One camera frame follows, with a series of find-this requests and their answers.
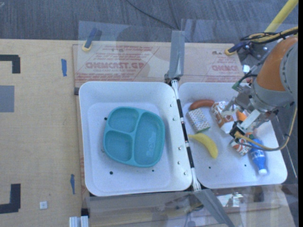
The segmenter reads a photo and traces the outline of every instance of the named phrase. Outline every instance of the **teal plate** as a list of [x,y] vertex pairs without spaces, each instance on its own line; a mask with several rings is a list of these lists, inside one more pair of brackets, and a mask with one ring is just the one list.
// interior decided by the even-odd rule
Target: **teal plate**
[[107,118],[103,147],[115,161],[151,167],[161,159],[164,141],[164,122],[155,113],[135,107],[118,107]]

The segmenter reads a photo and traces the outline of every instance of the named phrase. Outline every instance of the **yellow banana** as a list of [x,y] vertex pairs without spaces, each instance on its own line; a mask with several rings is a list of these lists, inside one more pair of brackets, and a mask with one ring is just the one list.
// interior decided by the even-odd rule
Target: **yellow banana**
[[216,143],[206,134],[197,133],[197,134],[189,134],[188,137],[193,138],[203,144],[212,158],[217,158],[218,156],[218,148]]

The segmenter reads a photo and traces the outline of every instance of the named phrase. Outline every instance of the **water bottle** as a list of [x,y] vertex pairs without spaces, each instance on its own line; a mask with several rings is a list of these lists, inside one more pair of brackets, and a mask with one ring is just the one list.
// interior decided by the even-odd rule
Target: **water bottle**
[[[250,135],[250,138],[253,139],[257,143],[262,144],[262,142],[259,139],[254,139],[253,135]],[[254,143],[251,143],[251,142],[250,142],[250,145],[260,148],[259,146],[255,145]],[[253,163],[258,167],[259,174],[266,175],[267,174],[267,169],[265,167],[266,156],[265,156],[264,151],[262,151],[261,149],[252,148],[250,150],[250,157],[251,157]]]

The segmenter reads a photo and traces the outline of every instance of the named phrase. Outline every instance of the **gray tape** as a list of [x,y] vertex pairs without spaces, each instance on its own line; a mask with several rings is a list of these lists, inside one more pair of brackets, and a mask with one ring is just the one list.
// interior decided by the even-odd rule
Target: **gray tape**
[[15,109],[15,86],[0,86],[0,113],[13,113]]

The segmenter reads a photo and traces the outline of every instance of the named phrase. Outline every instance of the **dark floor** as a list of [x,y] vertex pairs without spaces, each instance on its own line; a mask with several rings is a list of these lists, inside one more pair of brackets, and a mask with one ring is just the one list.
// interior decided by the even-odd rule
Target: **dark floor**
[[[154,27],[154,31],[159,33],[165,29],[185,29],[187,42],[235,44],[243,36],[264,31],[287,1],[0,0],[0,38],[77,40],[82,21]],[[296,6],[278,31],[298,25],[298,15]],[[137,40],[138,35],[133,35],[134,40]],[[164,36],[150,39],[166,40]],[[282,110],[278,118],[282,131],[285,131],[290,111]],[[296,118],[288,150],[283,152],[289,169],[285,185],[292,186],[290,192],[295,191],[293,186],[298,187],[297,133]]]

